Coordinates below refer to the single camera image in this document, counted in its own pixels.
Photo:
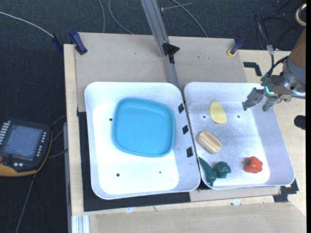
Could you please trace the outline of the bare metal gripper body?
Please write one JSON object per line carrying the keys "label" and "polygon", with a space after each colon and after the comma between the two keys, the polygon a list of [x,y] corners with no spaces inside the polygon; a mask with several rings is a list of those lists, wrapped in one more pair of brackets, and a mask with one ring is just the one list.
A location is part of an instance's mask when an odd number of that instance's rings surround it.
{"label": "bare metal gripper body", "polygon": [[288,102],[292,98],[305,99],[306,87],[297,78],[290,75],[271,75],[263,81],[266,95],[276,101]]}

